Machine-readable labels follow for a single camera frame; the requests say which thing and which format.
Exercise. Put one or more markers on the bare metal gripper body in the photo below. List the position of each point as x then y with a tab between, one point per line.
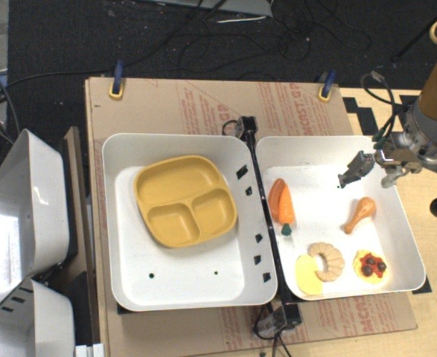
400	155

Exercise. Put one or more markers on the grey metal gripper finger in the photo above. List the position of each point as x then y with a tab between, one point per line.
356	169
391	179

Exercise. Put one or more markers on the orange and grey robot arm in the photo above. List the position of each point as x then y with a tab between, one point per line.
436	95

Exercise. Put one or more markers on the tan chicken drumstick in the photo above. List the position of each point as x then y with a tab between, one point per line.
361	211

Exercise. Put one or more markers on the orange carrot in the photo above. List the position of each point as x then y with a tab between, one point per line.
286	206

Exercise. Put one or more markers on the small round pizza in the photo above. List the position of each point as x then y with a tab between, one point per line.
370	268

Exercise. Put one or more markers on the beige croissant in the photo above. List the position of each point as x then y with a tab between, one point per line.
333	260

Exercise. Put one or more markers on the thin black rod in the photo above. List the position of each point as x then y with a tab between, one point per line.
268	214

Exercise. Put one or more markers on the pale yellow cheese slice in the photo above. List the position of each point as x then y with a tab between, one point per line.
305	275

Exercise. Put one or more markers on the yellow divided plate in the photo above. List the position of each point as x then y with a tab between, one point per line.
184	201

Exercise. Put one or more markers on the brown cardboard board, red print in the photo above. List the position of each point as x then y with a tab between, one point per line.
173	102

